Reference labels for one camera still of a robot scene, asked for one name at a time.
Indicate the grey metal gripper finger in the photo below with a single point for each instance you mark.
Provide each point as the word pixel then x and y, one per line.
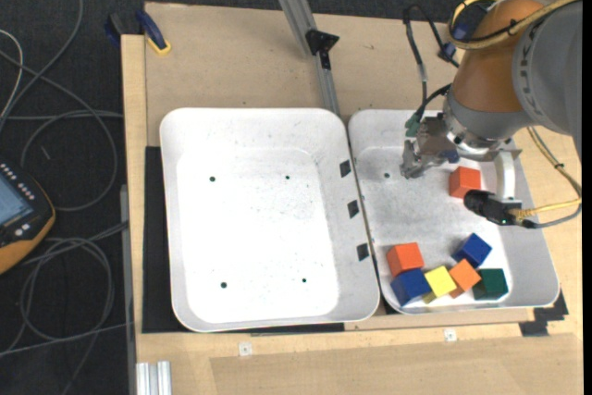
pixel 410 159
pixel 427 162

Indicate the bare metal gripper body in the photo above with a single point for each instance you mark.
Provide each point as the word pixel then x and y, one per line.
pixel 437 136

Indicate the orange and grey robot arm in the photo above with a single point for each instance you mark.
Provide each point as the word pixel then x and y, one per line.
pixel 499 69

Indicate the red cube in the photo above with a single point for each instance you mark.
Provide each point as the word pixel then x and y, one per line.
pixel 464 184
pixel 405 258

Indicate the white plastic tray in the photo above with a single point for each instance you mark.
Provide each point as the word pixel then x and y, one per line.
pixel 416 213
pixel 259 236

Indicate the blue cube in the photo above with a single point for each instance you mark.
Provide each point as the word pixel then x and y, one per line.
pixel 472 250
pixel 410 287

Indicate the orange cube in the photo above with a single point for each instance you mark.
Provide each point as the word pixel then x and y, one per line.
pixel 464 275

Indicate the yellow cube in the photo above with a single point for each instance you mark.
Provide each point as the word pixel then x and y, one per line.
pixel 440 281

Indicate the green cube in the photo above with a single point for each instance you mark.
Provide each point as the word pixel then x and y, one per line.
pixel 491 285

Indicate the brown cardboard board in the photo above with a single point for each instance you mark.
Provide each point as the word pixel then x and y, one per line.
pixel 240 69

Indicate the black cylinder on white bracket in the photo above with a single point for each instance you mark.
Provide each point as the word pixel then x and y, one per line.
pixel 490 206

